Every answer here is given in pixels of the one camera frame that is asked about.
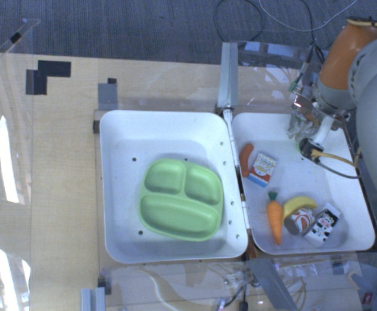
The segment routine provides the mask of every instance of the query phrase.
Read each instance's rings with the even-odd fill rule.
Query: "orange carrot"
[[[275,192],[269,193],[270,202],[266,206],[266,213],[268,215],[269,225],[271,226],[272,235],[278,245],[282,241],[282,218],[283,209],[280,203],[278,203]]]
[[[247,143],[245,147],[240,151],[239,155],[239,162],[240,162],[240,170],[242,172],[242,176],[244,178],[249,176],[249,169],[247,167],[247,160],[253,151],[253,145],[251,143]]]

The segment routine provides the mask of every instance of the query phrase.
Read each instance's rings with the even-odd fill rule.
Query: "yellow banana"
[[[317,203],[309,197],[306,196],[298,196],[291,198],[288,200],[284,205],[282,206],[284,210],[284,218],[290,216],[292,213],[294,213],[296,210],[300,209],[301,207],[307,207],[309,209],[315,209],[317,207]]]

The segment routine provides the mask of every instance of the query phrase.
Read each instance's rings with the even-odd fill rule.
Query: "green divided plate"
[[[180,240],[208,240],[219,229],[222,211],[222,182],[210,169],[159,159],[145,172],[138,212],[152,231]]]

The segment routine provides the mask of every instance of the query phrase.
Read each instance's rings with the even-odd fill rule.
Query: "sausage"
[[[246,178],[249,175],[249,169],[247,167],[247,161],[249,156],[251,155],[254,147],[251,143],[247,143],[242,151],[240,151],[239,155],[239,162],[240,162],[240,171],[242,173],[242,177]]]

